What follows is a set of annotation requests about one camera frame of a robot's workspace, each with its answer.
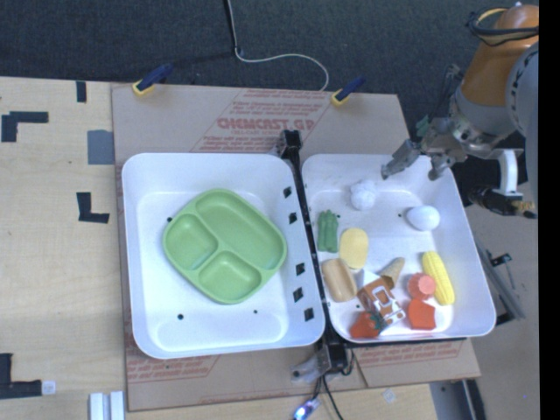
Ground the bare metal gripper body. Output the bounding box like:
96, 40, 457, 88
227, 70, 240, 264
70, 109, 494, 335
419, 115, 496, 158

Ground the white toy cauliflower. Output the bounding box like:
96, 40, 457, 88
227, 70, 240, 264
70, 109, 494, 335
349, 178, 378, 212

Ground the white toy egg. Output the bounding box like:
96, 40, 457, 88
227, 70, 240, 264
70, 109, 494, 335
405, 205, 442, 232

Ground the white plastic tray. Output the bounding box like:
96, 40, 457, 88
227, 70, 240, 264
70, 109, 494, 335
301, 153, 498, 345
121, 151, 327, 361

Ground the yellow toy potato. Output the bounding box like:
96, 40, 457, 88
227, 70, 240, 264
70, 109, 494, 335
339, 227, 370, 271

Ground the green toy asparagus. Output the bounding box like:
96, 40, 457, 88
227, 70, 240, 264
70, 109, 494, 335
316, 209, 340, 254

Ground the tan toy ice-cream cone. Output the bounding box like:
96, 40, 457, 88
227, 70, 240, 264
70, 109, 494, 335
377, 256, 407, 289

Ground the yellow toy corn cob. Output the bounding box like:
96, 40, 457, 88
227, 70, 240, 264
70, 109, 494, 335
421, 250, 457, 307

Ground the thin black rod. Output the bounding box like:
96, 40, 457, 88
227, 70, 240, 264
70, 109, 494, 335
288, 146, 336, 346

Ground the tan toy bread bun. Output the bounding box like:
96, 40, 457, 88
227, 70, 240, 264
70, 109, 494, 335
320, 257, 358, 304

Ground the brown and white carton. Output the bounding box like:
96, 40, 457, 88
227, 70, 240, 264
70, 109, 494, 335
355, 276, 408, 327

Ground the orange-red angular toy block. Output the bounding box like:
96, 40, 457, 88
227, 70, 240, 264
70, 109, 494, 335
406, 297, 438, 332

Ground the red toy strawberry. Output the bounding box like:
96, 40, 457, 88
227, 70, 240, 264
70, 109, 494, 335
349, 310, 387, 340

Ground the green divided plate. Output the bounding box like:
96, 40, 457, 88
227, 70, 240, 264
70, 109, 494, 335
162, 187, 289, 306

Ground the brown cardboard board red print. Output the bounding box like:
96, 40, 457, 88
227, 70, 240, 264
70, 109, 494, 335
109, 83, 482, 413

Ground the black cylinder on white bracket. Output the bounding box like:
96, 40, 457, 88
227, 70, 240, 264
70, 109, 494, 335
465, 146, 537, 220

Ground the black block with wires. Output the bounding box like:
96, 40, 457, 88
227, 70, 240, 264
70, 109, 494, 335
278, 129, 305, 160
320, 339, 352, 375

